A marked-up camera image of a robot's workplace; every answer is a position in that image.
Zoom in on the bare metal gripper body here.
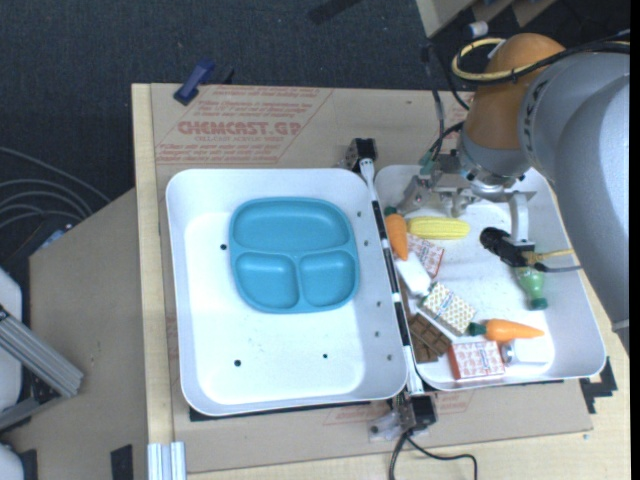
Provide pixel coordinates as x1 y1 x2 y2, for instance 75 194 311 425
418 150 525 205

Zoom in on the yellow corn cob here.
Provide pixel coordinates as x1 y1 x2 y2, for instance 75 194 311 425
404 215 472 242

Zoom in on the orange carrot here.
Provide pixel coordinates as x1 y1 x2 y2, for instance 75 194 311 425
382 205 411 262
466 317 546 344

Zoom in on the red and white patterned packet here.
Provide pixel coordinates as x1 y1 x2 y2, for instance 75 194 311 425
404 232 446 277

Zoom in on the thin black and white rod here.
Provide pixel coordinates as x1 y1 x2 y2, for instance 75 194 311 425
359 159 418 395

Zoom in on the white plastic tray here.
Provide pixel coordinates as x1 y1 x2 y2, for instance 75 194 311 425
164 167 411 418
372 162 608 393

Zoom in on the orange dotted white carton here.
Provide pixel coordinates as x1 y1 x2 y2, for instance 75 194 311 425
418 280 478 339

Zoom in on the green plastic bottle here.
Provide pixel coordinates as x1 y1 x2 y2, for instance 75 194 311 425
513 264 549 312

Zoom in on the blue divided plate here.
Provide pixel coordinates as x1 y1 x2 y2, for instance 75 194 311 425
228 195 362 315

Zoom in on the brown chocolate bar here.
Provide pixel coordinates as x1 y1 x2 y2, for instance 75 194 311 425
405 312 454 365

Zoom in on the red and white carton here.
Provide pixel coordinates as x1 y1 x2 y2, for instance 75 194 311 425
445 339 507 382

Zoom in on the white can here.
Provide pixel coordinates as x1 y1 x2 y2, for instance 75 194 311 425
500 338 552 368

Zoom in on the brown cardboard board red print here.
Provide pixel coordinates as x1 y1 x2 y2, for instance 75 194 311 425
148 82 597 474

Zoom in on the black cylinder on white bracket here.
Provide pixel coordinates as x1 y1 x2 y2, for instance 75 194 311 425
478 189 539 268

